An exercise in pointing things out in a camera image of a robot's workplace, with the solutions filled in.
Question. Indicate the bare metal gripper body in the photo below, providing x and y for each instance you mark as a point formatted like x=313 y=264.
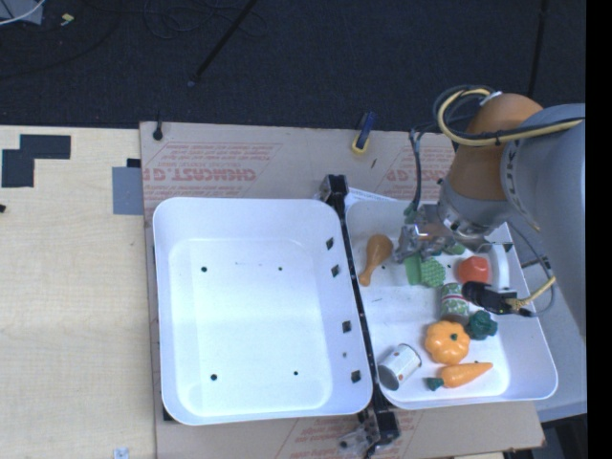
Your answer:
x=442 y=230

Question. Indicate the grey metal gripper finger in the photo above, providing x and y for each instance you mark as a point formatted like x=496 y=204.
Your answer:
x=439 y=251
x=405 y=250

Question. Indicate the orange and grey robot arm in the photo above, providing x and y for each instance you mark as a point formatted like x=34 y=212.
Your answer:
x=535 y=170

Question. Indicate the green textured toy vegetable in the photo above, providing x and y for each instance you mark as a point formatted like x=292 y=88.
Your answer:
x=428 y=273

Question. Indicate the tan toy chicken drumstick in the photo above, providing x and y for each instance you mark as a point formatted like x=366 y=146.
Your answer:
x=377 y=254

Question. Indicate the red toy tomato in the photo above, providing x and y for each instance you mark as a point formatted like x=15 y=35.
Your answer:
x=473 y=270

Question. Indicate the green and red patterned can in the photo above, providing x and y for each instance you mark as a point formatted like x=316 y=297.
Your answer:
x=453 y=304

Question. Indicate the white plastic tray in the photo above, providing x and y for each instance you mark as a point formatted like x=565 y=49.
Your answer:
x=406 y=309
x=258 y=313

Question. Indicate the dark green toy broccoli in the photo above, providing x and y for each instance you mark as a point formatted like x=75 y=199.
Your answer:
x=482 y=325

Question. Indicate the yellow toy pumpkin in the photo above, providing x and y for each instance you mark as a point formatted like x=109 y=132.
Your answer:
x=447 y=342

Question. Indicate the white can with dots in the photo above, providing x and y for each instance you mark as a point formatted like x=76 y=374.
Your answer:
x=401 y=364

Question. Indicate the orange toy carrot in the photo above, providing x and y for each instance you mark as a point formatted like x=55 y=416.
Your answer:
x=464 y=373

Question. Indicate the brown cardboard board red print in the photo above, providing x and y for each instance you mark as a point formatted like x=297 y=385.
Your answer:
x=268 y=160

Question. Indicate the black cylinder on white bracket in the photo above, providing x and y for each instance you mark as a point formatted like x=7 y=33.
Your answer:
x=497 y=299

